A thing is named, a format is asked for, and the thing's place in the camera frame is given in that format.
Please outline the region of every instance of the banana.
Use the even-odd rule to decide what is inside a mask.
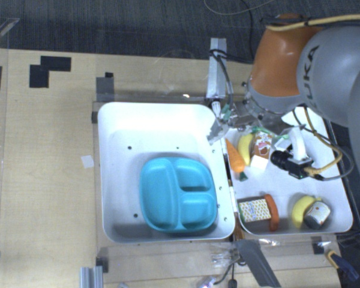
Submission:
[[[292,208],[292,223],[297,228],[301,228],[304,214],[306,210],[317,200],[321,200],[321,198],[314,198],[313,196],[305,195],[300,198]]]
[[[249,166],[251,162],[250,146],[253,139],[253,134],[242,136],[238,143],[238,151],[240,156],[244,159],[245,165]]]

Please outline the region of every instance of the white sticker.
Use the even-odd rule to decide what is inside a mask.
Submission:
[[[82,161],[85,169],[95,166],[94,159],[91,155],[82,156]]]

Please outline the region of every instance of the wooden table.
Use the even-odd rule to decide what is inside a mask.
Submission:
[[[93,267],[97,255],[94,169],[84,168],[81,159],[94,154],[95,78],[103,77],[104,71],[114,73],[118,91],[168,91],[175,80],[188,94],[203,95],[208,62],[24,50],[9,50],[8,54],[0,288],[78,287],[80,267]],[[71,71],[50,71],[48,89],[29,88],[29,65],[40,64],[41,55],[71,57]],[[250,67],[229,63],[228,68],[239,90]],[[149,253],[136,247],[116,247],[118,253],[124,251],[120,261],[124,259],[125,265],[135,260],[149,270],[149,280],[141,280],[121,263],[118,278],[135,278],[127,282],[130,288],[195,287],[201,278],[167,278],[170,271],[164,274]],[[337,249],[337,244],[331,242],[331,248]],[[198,254],[187,253],[187,263],[193,263],[194,269],[210,270],[208,255],[200,260]],[[283,287],[340,287],[337,272],[324,255],[306,249],[302,254],[299,250],[265,254]],[[175,258],[170,268],[181,270],[184,261]],[[223,273],[222,269],[211,270]],[[247,267],[236,268],[236,279],[239,287],[258,287]]]

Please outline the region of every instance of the carrot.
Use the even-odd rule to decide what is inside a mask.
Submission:
[[[271,219],[269,221],[269,230],[274,232],[275,230],[278,229],[278,223],[280,220],[278,216],[277,206],[275,204],[273,197],[270,194],[264,195],[264,198],[266,200],[269,213],[271,214]]]
[[[242,156],[240,156],[237,149],[233,147],[231,142],[229,142],[227,139],[226,139],[226,144],[227,144],[227,151],[229,157],[229,165],[231,169],[236,173],[243,172],[245,169],[244,159],[242,158]]]

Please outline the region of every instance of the blue divided plate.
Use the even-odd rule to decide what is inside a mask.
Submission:
[[[140,173],[140,205],[148,225],[161,232],[203,230],[216,219],[216,191],[211,172],[187,158],[156,158]]]

